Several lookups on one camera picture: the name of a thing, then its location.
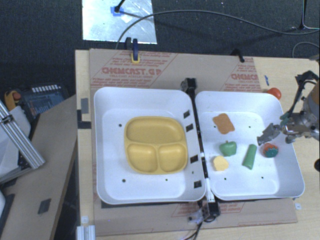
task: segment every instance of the orange object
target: orange object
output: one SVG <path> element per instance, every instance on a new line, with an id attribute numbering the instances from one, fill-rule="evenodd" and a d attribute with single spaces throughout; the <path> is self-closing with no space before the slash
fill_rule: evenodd
<path id="1" fill-rule="evenodd" d="M 226 113 L 222 113 L 213 118 L 213 122 L 218 127 L 218 130 L 221 134 L 227 134 L 229 132 L 233 132 L 235 127 L 231 122 L 229 116 Z"/>
<path id="2" fill-rule="evenodd" d="M 21 100 L 21 94 L 20 94 L 19 92 L 14 92 L 14 93 L 12 94 L 12 97 L 13 97 L 13 99 L 14 99 L 15 102 Z"/>
<path id="3" fill-rule="evenodd" d="M 275 96 L 278 100 L 281 99 L 281 91 L 278 88 L 273 87 L 267 90 L 266 93 Z"/>

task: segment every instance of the white bracket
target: white bracket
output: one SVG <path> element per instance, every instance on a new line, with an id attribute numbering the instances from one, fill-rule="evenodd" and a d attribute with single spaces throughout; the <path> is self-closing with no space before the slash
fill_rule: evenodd
<path id="1" fill-rule="evenodd" d="M 215 203 L 216 200 L 215 200 L 214 194 L 211 191 L 210 179 L 209 178 L 205 179 L 205 187 L 206 187 L 205 196 L 206 196 L 206 199 L 207 199 L 208 203 Z"/>
<path id="2" fill-rule="evenodd" d="M 96 240 L 96 227 L 94 225 L 78 226 L 76 240 Z"/>

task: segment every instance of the wooden table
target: wooden table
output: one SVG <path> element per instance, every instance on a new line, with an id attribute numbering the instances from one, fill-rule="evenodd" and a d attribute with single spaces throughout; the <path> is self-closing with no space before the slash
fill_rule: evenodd
<path id="1" fill-rule="evenodd" d="M 40 115 L 32 143 L 45 163 L 17 178 L 3 193 L 14 195 L 2 240 L 53 240 L 76 157 L 76 97 Z M 42 202 L 48 210 L 38 213 Z"/>
<path id="2" fill-rule="evenodd" d="M 280 103 L 284 111 L 288 110 L 297 91 L 295 76 L 308 70 L 319 75 L 319 65 L 308 59 L 292 58 L 264 58 L 254 57 L 254 63 L 261 89 L 277 87 L 282 92 Z M 267 86 L 265 76 L 272 86 Z M 76 89 L 77 109 L 81 109 L 81 100 L 90 97 L 89 51 L 76 51 Z M 312 86 L 307 86 L 304 95 L 307 96 Z M 90 110 L 82 114 L 83 121 L 90 121 Z M 239 240 L 301 240 L 320 239 L 320 181 L 319 172 L 314 168 L 319 158 L 319 142 L 315 139 L 299 138 L 293 144 L 297 159 L 305 182 L 304 194 L 295 200 L 301 205 L 297 210 L 298 223 L 247 226 L 234 228 L 218 228 L 200 230 L 197 239 L 239 239 Z M 86 215 L 88 221 L 81 225 L 94 224 L 93 207 L 93 169 L 91 150 L 91 130 L 78 129 L 78 158 L 79 158 L 79 186 L 80 186 L 80 215 Z M 129 235 L 114 235 L 97 237 L 97 240 L 180 240 L 189 236 L 192 231 L 173 231 L 161 233 L 144 233 Z"/>

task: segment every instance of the yellow clip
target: yellow clip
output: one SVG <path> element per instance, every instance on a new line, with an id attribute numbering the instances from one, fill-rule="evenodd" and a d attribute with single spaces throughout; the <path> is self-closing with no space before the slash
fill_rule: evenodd
<path id="1" fill-rule="evenodd" d="M 138 54 L 138 60 L 134 60 L 134 53 L 131 53 L 131 62 L 138 64 L 140 62 L 140 55 Z"/>
<path id="2" fill-rule="evenodd" d="M 14 94 L 20 95 L 16 90 L 7 91 L 4 94 L 4 103 L 9 111 L 13 110 L 18 105 L 18 102 L 20 99 L 20 98 L 18 98 L 17 100 L 15 100 Z"/>

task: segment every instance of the yellow plate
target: yellow plate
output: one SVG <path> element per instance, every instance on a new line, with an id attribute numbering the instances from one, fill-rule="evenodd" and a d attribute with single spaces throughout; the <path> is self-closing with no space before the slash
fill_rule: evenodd
<path id="1" fill-rule="evenodd" d="M 184 129 L 170 117 L 132 118 L 124 129 L 125 155 L 129 165 L 142 174 L 173 174 L 188 162 Z"/>

